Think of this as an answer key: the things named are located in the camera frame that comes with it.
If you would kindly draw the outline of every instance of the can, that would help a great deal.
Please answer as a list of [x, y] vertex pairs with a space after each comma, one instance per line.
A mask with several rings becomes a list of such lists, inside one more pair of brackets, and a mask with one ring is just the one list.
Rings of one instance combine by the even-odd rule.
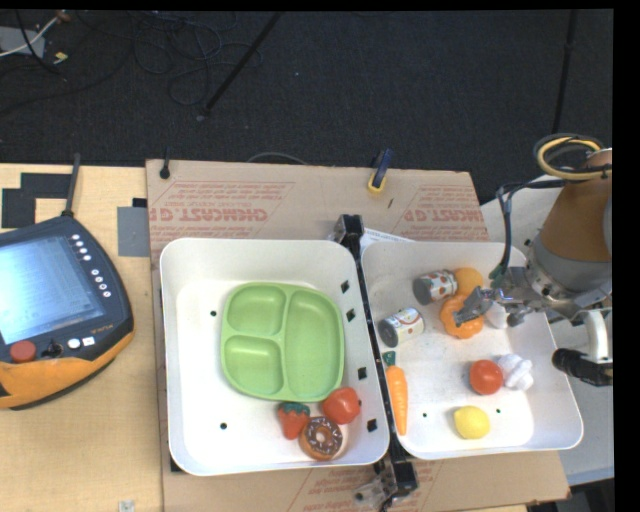
[[413, 281], [413, 294], [423, 306], [450, 297], [457, 291], [458, 282], [450, 270], [429, 272]]
[[382, 341], [389, 347], [396, 347], [424, 331], [424, 320], [415, 308], [404, 308], [388, 316], [378, 324]]

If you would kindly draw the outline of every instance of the yellow lemon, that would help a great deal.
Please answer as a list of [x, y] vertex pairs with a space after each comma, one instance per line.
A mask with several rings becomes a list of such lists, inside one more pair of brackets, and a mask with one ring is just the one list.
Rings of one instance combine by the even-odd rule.
[[453, 275], [458, 283], [459, 295], [469, 295], [476, 286], [482, 288], [482, 274], [472, 267], [462, 267], [457, 269]]
[[475, 405], [465, 405], [453, 413], [458, 433], [465, 439], [480, 439], [491, 430], [489, 416]]

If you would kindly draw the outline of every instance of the toy donut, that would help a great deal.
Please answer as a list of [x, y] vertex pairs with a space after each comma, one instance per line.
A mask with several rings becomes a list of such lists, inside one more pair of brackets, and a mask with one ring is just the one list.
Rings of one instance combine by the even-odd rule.
[[330, 460], [342, 446], [342, 431], [326, 416], [311, 418], [300, 432], [300, 447], [316, 460]]

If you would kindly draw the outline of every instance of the emergency stop button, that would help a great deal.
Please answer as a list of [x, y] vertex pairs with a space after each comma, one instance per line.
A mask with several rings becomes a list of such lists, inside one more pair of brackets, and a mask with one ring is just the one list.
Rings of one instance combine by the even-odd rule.
[[9, 355], [14, 363], [28, 363], [36, 358], [36, 345], [33, 341], [22, 340], [11, 344]]

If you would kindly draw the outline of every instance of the divided green plate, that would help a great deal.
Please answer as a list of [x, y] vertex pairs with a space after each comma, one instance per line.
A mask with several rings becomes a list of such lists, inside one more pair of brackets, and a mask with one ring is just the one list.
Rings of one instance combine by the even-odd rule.
[[340, 386], [344, 329], [324, 293], [282, 283], [247, 283], [224, 307], [222, 369], [247, 395], [318, 402]]

